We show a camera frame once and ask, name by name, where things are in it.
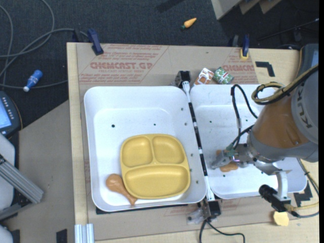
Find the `blue plastic object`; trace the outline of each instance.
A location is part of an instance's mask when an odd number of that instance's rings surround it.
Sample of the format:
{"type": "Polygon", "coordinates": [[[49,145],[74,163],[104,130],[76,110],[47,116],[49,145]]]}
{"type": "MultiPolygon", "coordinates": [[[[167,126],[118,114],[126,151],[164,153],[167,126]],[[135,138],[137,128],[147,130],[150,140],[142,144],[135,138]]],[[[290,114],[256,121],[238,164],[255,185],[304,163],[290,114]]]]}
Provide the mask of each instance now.
{"type": "Polygon", "coordinates": [[[249,45],[250,45],[250,36],[248,34],[246,34],[244,36],[243,47],[242,47],[242,55],[243,55],[243,57],[248,56],[249,45]]]}
{"type": "Polygon", "coordinates": [[[88,39],[89,39],[90,42],[93,43],[92,50],[94,51],[94,53],[96,55],[103,54],[103,50],[102,50],[102,48],[100,46],[98,34],[92,28],[88,29],[88,39]]]}
{"type": "Polygon", "coordinates": [[[29,77],[28,81],[27,81],[27,85],[23,88],[23,90],[25,92],[28,92],[30,90],[30,88],[32,88],[33,86],[35,86],[37,84],[37,82],[39,81],[39,79],[43,76],[43,72],[41,72],[40,70],[35,70],[34,73],[29,77]]]}

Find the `small packet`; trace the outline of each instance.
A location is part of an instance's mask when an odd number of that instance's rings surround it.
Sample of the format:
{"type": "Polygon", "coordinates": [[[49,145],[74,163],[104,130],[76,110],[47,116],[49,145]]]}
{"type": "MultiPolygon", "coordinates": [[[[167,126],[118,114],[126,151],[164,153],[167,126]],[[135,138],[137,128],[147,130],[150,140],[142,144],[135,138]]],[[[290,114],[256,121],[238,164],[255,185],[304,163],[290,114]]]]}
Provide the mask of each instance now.
{"type": "Polygon", "coordinates": [[[212,80],[214,76],[214,72],[210,71],[207,68],[203,68],[202,71],[200,72],[199,76],[197,77],[197,79],[194,82],[194,86],[195,85],[207,85],[210,83],[210,81],[212,80]]]}
{"type": "Polygon", "coordinates": [[[224,68],[219,67],[215,70],[215,74],[213,76],[213,80],[215,80],[219,84],[227,85],[232,82],[234,77],[226,72],[224,68]]]}

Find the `toy chicken leg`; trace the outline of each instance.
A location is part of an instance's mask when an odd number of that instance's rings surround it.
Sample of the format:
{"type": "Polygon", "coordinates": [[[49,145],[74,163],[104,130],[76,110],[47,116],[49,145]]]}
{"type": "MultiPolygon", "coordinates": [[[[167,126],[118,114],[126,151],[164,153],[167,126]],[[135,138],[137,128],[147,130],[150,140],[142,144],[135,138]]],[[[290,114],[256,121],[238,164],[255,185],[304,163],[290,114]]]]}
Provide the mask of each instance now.
{"type": "Polygon", "coordinates": [[[124,195],[128,199],[128,201],[131,203],[131,205],[135,204],[137,198],[132,196],[130,193],[128,193],[120,175],[111,174],[106,180],[106,186],[111,191],[118,192],[118,193],[121,193],[122,195],[124,195]]]}
{"type": "Polygon", "coordinates": [[[190,20],[188,20],[188,21],[185,21],[184,23],[183,23],[183,25],[181,25],[181,29],[185,29],[185,28],[189,28],[192,24],[194,24],[194,22],[197,20],[197,18],[192,18],[192,19],[190,19],[190,20]]]}

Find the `gray carpet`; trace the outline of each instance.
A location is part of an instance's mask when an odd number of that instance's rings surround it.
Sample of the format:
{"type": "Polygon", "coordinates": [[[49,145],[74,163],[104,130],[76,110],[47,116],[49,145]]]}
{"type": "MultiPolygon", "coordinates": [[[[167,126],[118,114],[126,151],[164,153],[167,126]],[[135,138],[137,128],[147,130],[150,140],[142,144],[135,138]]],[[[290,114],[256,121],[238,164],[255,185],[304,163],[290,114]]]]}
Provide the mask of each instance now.
{"type": "MultiPolygon", "coordinates": [[[[305,26],[301,38],[292,31],[258,41],[258,38],[298,26],[319,17],[319,0],[283,0],[268,13],[259,5],[245,15],[233,8],[217,20],[211,0],[45,0],[55,16],[55,29],[78,28],[87,32],[94,28],[102,43],[227,46],[238,35],[238,43],[250,35],[250,48],[300,48],[318,43],[318,23],[305,26]],[[180,30],[187,19],[197,17],[190,29],[180,30]]],[[[11,53],[19,53],[30,42],[52,28],[52,17],[41,0],[0,0],[12,18],[14,37],[11,53]]],[[[11,29],[9,18],[0,10],[0,55],[7,55],[11,29]]],[[[40,86],[67,79],[66,42],[72,32],[54,33],[41,48],[19,56],[0,76],[0,84],[23,87],[35,69],[43,71],[40,86]]],[[[0,58],[0,72],[8,64],[0,58]]],[[[68,99],[67,83],[43,89],[2,87],[16,102],[23,125],[34,122],[68,99]]]]}

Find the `small orange object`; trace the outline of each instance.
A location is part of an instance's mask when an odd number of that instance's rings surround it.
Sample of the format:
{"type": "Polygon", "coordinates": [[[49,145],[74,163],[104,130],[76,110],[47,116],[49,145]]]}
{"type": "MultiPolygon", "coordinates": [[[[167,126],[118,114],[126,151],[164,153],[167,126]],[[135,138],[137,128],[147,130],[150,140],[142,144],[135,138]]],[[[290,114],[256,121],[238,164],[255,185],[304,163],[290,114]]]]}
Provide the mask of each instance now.
{"type": "Polygon", "coordinates": [[[229,164],[227,164],[227,165],[225,165],[225,166],[222,166],[222,167],[220,167],[219,168],[220,169],[220,171],[222,171],[222,172],[229,172],[229,171],[231,171],[231,170],[236,170],[236,169],[238,169],[238,166],[237,166],[237,164],[236,163],[234,163],[234,162],[230,162],[229,164]]]}
{"type": "Polygon", "coordinates": [[[125,196],[131,205],[134,205],[137,198],[132,196],[125,188],[123,179],[118,174],[111,174],[106,180],[106,186],[114,192],[121,193],[125,196]]]}
{"type": "Polygon", "coordinates": [[[184,23],[183,23],[183,25],[181,26],[181,29],[185,29],[185,28],[189,28],[192,24],[194,24],[195,23],[195,21],[197,20],[197,18],[192,18],[192,19],[190,19],[190,20],[188,20],[188,21],[185,21],[184,23]]]}

